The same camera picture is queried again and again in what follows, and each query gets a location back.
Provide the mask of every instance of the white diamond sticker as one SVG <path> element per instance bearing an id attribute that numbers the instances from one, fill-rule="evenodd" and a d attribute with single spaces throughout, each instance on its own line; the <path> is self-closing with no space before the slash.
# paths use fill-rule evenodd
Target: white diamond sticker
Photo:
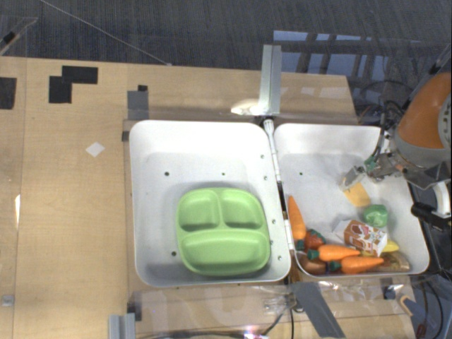
<path id="1" fill-rule="evenodd" d="M 104 149 L 105 147 L 99 142 L 94 142 L 92 145 L 86 148 L 86 152 L 88 152 L 93 157 L 97 157 Z"/>

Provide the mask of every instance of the toy carrot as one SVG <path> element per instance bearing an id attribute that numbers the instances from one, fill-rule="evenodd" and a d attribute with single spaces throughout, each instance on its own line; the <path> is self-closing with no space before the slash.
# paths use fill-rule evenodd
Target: toy carrot
<path id="1" fill-rule="evenodd" d="M 309 260 L 319 258 L 322 261 L 342 260 L 347 256 L 358 256 L 360 252 L 340 245 L 322 245 L 317 250 L 308 250 Z"/>
<path id="2" fill-rule="evenodd" d="M 289 196 L 289 221 L 292 228 L 294 240 L 303 240 L 306 237 L 306 225 L 303 221 L 302 213 L 292 196 Z"/>
<path id="3" fill-rule="evenodd" d="M 383 262 L 384 260 L 379 257 L 348 256 L 340 262 L 340 269 L 344 274 L 358 274 L 381 265 Z"/>

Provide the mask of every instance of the green vegetable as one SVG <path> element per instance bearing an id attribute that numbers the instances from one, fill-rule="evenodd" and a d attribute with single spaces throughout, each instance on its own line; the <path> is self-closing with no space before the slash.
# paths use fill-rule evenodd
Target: green vegetable
<path id="1" fill-rule="evenodd" d="M 384 205 L 370 205 L 364 210 L 364 222 L 374 227 L 388 224 L 388 210 Z"/>

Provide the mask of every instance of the table surface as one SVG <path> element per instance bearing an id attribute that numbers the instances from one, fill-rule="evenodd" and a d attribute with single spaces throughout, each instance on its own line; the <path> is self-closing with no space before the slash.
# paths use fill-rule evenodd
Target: table surface
<path id="1" fill-rule="evenodd" d="M 49 104 L 49 77 L 60 76 L 63 65 L 98 67 L 98 84 L 73 84 L 72 104 Z M 0 110 L 0 174 L 7 172 L 0 176 L 0 295 L 15 295 L 13 307 L 0 307 L 0 337 L 106 338 L 109 315 L 125 314 L 133 291 L 145 293 L 146 310 L 166 308 L 154 318 L 143 312 L 137 338 L 191 326 L 221 329 L 228 318 L 219 320 L 214 308 L 230 314 L 228 326 L 239 317 L 260 327 L 273 321 L 249 309 L 262 306 L 265 288 L 146 287 L 129 265 L 125 220 L 127 91 L 148 86 L 151 117 L 246 121 L 230 109 L 258 98 L 260 72 L 0 57 L 0 76 L 17 78 L 14 109 Z M 308 122 L 357 122 L 345 77 L 284 73 L 281 86 L 282 112 Z M 96 142 L 105 149 L 93 157 L 86 148 Z M 414 338 L 409 316 L 383 299 L 378 280 L 366 287 L 324 292 L 345 334 Z M 289 322 L 284 315 L 272 335 L 287 337 Z M 296 338 L 317 338 L 306 314 L 295 314 L 295 322 Z"/>

